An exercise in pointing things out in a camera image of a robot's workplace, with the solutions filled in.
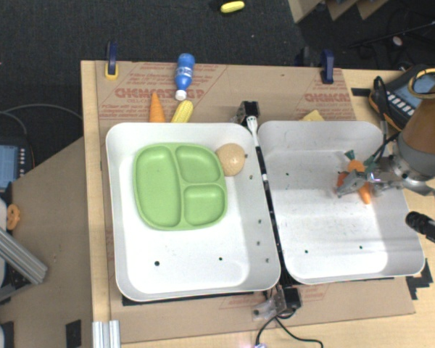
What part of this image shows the blue bottle white cap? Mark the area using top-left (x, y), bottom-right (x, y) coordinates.
top-left (173, 52), bottom-right (196, 102)

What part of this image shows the thin black and white rod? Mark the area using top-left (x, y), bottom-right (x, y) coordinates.
top-left (246, 115), bottom-right (289, 290)

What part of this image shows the brown pretzel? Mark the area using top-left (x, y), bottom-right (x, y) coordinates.
top-left (6, 204), bottom-right (22, 231)

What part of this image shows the yellow corn cob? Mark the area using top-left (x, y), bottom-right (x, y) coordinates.
top-left (170, 99), bottom-right (195, 124)

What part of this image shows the green divided plate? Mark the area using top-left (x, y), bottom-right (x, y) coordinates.
top-left (132, 142), bottom-right (229, 232)

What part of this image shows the plain orange carrot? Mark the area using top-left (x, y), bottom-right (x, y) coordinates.
top-left (148, 91), bottom-right (167, 124)

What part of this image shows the yellow cheese wedge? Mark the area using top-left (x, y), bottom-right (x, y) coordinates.
top-left (299, 109), bottom-right (326, 123)

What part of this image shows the white plastic tray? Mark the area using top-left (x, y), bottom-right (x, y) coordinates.
top-left (257, 120), bottom-right (426, 286)
top-left (104, 121), bottom-right (282, 302)

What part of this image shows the black cylinder on white bracket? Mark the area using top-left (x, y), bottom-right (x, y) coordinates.
top-left (405, 187), bottom-right (435, 246)

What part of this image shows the yellow oval toy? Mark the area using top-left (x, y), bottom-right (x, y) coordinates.
top-left (220, 0), bottom-right (247, 15)

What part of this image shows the beige round bread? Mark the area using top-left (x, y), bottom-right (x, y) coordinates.
top-left (215, 142), bottom-right (248, 178)

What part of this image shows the brown cardboard board red print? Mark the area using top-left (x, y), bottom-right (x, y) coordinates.
top-left (94, 60), bottom-right (427, 344)

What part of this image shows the orange carrot with green top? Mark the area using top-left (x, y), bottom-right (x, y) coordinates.
top-left (344, 149), bottom-right (373, 206)

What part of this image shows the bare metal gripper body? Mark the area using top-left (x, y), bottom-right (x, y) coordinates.
top-left (364, 154), bottom-right (435, 196)

